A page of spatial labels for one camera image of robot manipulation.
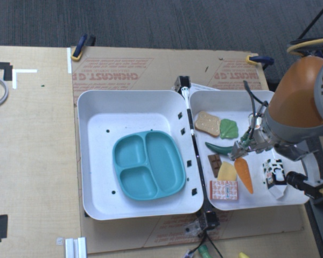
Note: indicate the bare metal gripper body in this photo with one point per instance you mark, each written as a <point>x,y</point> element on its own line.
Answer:
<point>261,138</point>

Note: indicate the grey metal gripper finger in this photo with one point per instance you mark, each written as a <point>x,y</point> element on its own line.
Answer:
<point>249,149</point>
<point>236,149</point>

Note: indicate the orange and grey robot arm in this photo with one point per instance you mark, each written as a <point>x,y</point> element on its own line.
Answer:
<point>296,95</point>

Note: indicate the green chili pepper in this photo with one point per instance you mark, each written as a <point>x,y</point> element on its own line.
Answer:
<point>218,149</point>

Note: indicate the green lettuce leaf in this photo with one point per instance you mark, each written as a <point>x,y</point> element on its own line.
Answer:
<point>228,129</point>

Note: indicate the orange carrot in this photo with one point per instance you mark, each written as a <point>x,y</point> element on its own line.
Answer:
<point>245,173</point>

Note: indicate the yellow cheese slice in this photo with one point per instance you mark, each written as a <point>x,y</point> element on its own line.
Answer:
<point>227,172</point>

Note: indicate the brown chocolate bar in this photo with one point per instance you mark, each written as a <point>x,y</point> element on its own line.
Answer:
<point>214,165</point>

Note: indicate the black and white milk carton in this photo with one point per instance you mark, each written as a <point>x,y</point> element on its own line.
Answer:
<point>274,173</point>

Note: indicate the brown bread slice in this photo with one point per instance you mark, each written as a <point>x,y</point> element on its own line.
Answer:
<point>207,124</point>

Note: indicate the orange and white packet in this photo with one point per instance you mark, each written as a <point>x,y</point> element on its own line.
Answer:
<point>223,190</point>

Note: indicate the white plastic tray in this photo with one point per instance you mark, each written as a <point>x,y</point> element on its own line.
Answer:
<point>258,197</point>
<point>102,144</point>

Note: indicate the white paper sheet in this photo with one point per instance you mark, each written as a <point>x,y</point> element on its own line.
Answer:
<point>204,87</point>

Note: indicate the blue divided plate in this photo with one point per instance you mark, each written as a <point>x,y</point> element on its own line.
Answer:
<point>161,157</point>

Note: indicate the yellow toy piece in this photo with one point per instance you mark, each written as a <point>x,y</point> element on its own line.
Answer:
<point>243,255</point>

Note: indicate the green toy piece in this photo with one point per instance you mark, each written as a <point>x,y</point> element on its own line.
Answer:
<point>204,252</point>

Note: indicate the brown cardboard board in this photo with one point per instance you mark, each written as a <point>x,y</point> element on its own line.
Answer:
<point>110,71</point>

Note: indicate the black cylinder on white bracket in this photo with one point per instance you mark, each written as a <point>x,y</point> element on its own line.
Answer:
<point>301,183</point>

